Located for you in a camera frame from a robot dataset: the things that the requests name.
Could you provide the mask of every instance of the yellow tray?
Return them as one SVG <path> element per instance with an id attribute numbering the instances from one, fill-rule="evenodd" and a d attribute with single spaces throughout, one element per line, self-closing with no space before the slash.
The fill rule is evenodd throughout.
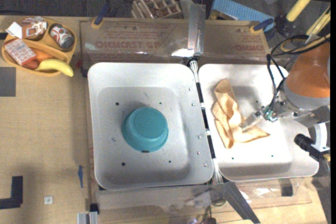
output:
<path id="1" fill-rule="evenodd" d="M 42 36 L 39 36 L 38 38 L 36 38 L 34 40 L 24 38 L 23 41 L 26 43 L 26 45 L 28 47 L 43 50 L 43 51 L 49 53 L 50 55 L 54 56 L 55 58 L 57 58 L 59 60 L 62 60 L 66 63 L 70 63 L 70 61 L 72 59 L 72 55 L 74 54 L 75 49 L 76 49 L 77 36 L 75 35 L 74 31 L 72 31 L 68 26 L 66 26 L 62 23 L 56 22 L 54 20 L 48 19 L 48 18 L 44 18 L 44 19 L 47 21 L 47 29 L 44 32 L 44 34 Z M 73 42 L 74 44 L 70 48 L 68 48 L 68 49 L 61 48 L 57 44 L 57 42 L 49 34 L 50 29 L 56 24 L 61 24 L 65 29 L 67 29 L 74 36 L 75 41 Z M 4 45 L 6 45 L 8 42 L 10 42 L 13 39 L 17 39 L 17 37 L 14 37 L 14 36 L 8 34 L 5 41 L 4 41 Z M 25 68 L 25 67 L 20 66 L 5 51 L 5 46 L 4 45 L 2 46 L 2 49 L 1 49 L 2 55 L 5 59 L 5 61 L 7 63 L 9 63 L 11 66 L 19 68 L 19 69 L 23 69 L 23 70 L 25 70 L 27 72 L 30 72 L 32 74 L 37 74 L 37 75 L 45 76 L 45 77 L 53 77 L 53 76 L 61 74 L 61 72 L 57 71 L 57 70 L 36 71 L 36 70 L 33 70 L 33 69 L 29 69 L 29 68 Z"/>

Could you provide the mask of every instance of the blue object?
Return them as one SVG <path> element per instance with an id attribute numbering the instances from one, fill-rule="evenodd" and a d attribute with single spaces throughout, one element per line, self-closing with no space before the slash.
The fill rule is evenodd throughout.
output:
<path id="1" fill-rule="evenodd" d="M 134 110 L 123 124 L 124 139 L 140 152 L 153 152 L 162 148 L 167 141 L 168 132 L 167 120 L 154 108 Z"/>
<path id="2" fill-rule="evenodd" d="M 80 181 L 80 187 L 84 188 L 83 186 L 83 166 L 79 165 L 77 174 L 78 174 L 79 181 Z"/>
<path id="3" fill-rule="evenodd" d="M 274 17 L 270 15 L 259 12 L 255 9 L 246 7 L 231 0 L 214 0 L 211 9 L 227 14 L 230 17 L 237 18 L 238 20 L 255 20 L 258 22 L 263 22 L 267 19 L 274 20 Z M 272 29 L 273 26 L 274 23 L 269 24 L 265 28 L 265 31 Z"/>
<path id="4" fill-rule="evenodd" d="M 266 29 L 266 27 L 270 24 L 272 24 L 274 22 L 274 20 L 272 18 L 269 18 L 267 20 L 264 20 L 263 22 L 261 22 L 260 24 L 257 24 L 253 27 L 254 31 L 258 31 L 261 29 Z"/>
<path id="5" fill-rule="evenodd" d="M 105 3 L 105 5 L 103 6 L 103 8 L 100 10 L 97 18 L 94 21 L 95 25 L 99 25 L 101 23 L 101 21 L 103 20 L 103 18 L 105 17 L 107 11 L 109 10 L 110 5 L 108 3 Z"/>

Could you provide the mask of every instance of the wooden countertop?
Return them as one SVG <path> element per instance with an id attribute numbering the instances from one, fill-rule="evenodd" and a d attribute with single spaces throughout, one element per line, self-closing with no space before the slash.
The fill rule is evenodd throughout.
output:
<path id="1" fill-rule="evenodd" d="M 0 33 L 21 16 L 0 16 Z M 79 35 L 83 17 L 50 17 Z M 0 223 L 76 223 L 77 213 L 87 212 L 89 187 L 88 127 L 84 78 L 75 64 L 80 44 L 71 61 L 75 75 L 40 77 L 16 71 L 16 97 L 0 97 L 0 199 L 11 196 L 12 176 L 23 176 L 20 208 L 0 210 Z M 9 65 L 0 57 L 0 67 Z M 78 177 L 83 167 L 83 188 Z M 327 223 L 316 189 L 305 183 L 311 202 L 254 209 L 261 223 Z M 53 204 L 44 197 L 52 195 Z M 218 223 L 251 223 L 234 211 L 213 211 Z M 100 216 L 101 223 L 113 223 Z M 158 220 L 151 223 L 168 223 Z"/>

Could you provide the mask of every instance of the cloth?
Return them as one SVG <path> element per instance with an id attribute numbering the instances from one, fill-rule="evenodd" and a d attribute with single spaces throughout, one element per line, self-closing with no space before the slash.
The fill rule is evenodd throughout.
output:
<path id="1" fill-rule="evenodd" d="M 269 136 L 268 133 L 254 125 L 245 131 L 239 126 L 243 118 L 236 102 L 234 92 L 228 79 L 224 79 L 215 89 L 217 102 L 212 108 L 218 133 L 226 148 L 232 148 L 235 143 L 246 143 Z"/>

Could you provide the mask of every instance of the blue clamp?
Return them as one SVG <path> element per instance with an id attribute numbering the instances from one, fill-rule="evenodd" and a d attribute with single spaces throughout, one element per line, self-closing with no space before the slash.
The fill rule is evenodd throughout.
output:
<path id="1" fill-rule="evenodd" d="M 253 33 L 253 34 L 258 34 L 260 33 L 261 31 L 263 31 L 268 25 L 272 24 L 274 22 L 274 19 L 273 18 L 269 18 L 267 20 L 264 20 L 263 22 L 255 25 L 255 26 L 252 26 L 250 28 L 250 31 Z"/>
<path id="2" fill-rule="evenodd" d="M 109 11 L 110 5 L 109 3 L 105 3 L 99 14 L 93 19 L 91 26 L 95 29 L 98 29 L 101 26 L 101 22 L 105 17 L 106 13 Z"/>

